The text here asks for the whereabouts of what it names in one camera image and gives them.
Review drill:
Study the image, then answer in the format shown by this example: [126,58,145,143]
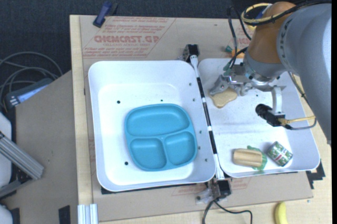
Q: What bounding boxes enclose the black cylinder on white bracket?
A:
[255,85,287,128]

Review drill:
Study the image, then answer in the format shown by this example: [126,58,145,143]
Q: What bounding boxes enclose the white plastic tray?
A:
[197,57,321,179]
[87,60,217,192]

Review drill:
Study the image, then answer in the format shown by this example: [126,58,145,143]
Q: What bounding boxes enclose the yellow banana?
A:
[274,201,288,224]

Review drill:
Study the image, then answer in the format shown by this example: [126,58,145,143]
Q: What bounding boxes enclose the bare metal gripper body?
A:
[223,64,277,92]

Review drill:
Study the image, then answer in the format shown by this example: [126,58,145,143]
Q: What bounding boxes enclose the green and white can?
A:
[266,141,294,167]

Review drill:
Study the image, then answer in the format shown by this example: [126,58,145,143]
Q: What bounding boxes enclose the black block with thin wires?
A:
[179,43,200,63]
[195,179,233,204]

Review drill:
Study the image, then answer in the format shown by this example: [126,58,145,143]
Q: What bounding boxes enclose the orange carrot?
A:
[224,45,241,58]

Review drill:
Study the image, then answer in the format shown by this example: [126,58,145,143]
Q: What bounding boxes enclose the tan and green toy sandwich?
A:
[232,145,269,172]

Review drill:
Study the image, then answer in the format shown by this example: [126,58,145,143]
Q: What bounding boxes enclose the blue divided plate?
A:
[124,103,199,172]

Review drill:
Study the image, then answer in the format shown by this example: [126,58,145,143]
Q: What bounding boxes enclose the brown cardboard board red print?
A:
[78,16,314,222]

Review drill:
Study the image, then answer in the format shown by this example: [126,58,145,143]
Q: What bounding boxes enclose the tan toy biscuit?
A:
[209,87,239,109]

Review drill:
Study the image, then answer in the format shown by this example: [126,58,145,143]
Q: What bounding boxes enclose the thin black and white rod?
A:
[190,55,225,180]

